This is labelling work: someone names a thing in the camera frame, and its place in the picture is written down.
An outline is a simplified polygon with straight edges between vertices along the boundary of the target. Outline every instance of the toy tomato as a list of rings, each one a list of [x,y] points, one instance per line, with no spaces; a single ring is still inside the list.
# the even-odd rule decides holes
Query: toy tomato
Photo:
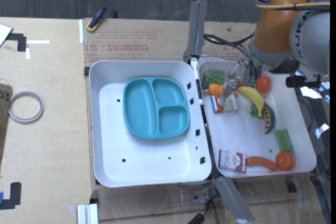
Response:
[[[275,156],[275,162],[280,170],[289,170],[295,165],[295,159],[288,151],[281,151]]]
[[[272,80],[268,76],[261,76],[256,82],[256,90],[259,93],[266,94],[272,88]]]

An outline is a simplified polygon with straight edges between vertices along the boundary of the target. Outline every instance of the blue object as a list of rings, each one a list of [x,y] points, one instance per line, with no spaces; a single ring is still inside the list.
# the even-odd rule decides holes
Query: blue object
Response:
[[[190,123],[184,90],[168,78],[129,81],[123,92],[123,110],[129,130],[141,138],[175,137],[183,134]]]
[[[93,29],[95,25],[98,23],[98,21],[103,17],[106,10],[107,9],[105,6],[101,6],[101,8],[97,11],[95,16],[92,18],[92,21],[90,22],[90,25],[88,27]]]

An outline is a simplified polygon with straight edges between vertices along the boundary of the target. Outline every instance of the green toy food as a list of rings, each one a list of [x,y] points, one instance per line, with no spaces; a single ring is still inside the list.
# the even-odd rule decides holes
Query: green toy food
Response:
[[[265,124],[265,134],[268,134],[272,131],[275,124],[275,114],[273,109],[268,105],[264,104],[263,107],[263,115],[264,115],[264,124]]]
[[[225,74],[221,70],[214,69],[208,72],[204,72],[203,77],[204,83],[202,83],[202,88],[204,90],[208,89],[211,83],[223,85]]]
[[[293,145],[290,141],[288,130],[276,130],[274,133],[279,145],[279,150],[288,151],[289,153],[293,154]]]

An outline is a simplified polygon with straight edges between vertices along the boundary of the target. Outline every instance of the toy food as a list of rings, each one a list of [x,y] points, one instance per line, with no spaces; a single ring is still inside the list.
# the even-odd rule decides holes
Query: toy food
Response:
[[[265,102],[263,98],[261,97],[260,93],[256,89],[250,86],[240,86],[237,89],[237,91],[249,97],[253,101],[253,103],[256,105],[256,108],[258,110],[258,117],[261,118],[262,117],[261,112],[262,112]]]
[[[275,162],[259,156],[248,157],[246,158],[245,163],[246,165],[261,165],[267,167],[271,171],[276,171],[278,169],[278,166]]]
[[[221,70],[214,69],[208,72],[204,72],[203,77],[203,89],[207,89],[211,83],[223,85],[225,74]]]
[[[272,88],[272,80],[268,76],[261,76],[256,82],[256,90],[262,94],[266,94]]]
[[[275,114],[273,109],[266,103],[264,104],[263,107],[263,115],[264,115],[265,134],[268,134],[270,131],[272,131],[275,125]]]
[[[290,141],[288,130],[287,129],[276,130],[274,134],[279,145],[279,150],[288,151],[291,154],[293,154],[293,145]]]
[[[295,165],[294,156],[288,151],[281,151],[275,156],[275,162],[280,170],[289,170]]]
[[[216,83],[211,83],[209,85],[209,88],[208,88],[208,93],[210,95],[221,95],[223,90],[225,89],[225,86],[223,85],[219,85],[219,84],[216,84]],[[233,91],[231,94],[234,94],[235,97],[238,96],[238,93]]]

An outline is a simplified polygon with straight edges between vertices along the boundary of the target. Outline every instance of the yellow banana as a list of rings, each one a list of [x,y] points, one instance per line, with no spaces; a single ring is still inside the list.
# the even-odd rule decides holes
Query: yellow banana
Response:
[[[238,92],[249,97],[257,107],[258,117],[262,117],[262,108],[264,107],[264,100],[261,97],[260,93],[250,86],[240,86],[238,87]]]

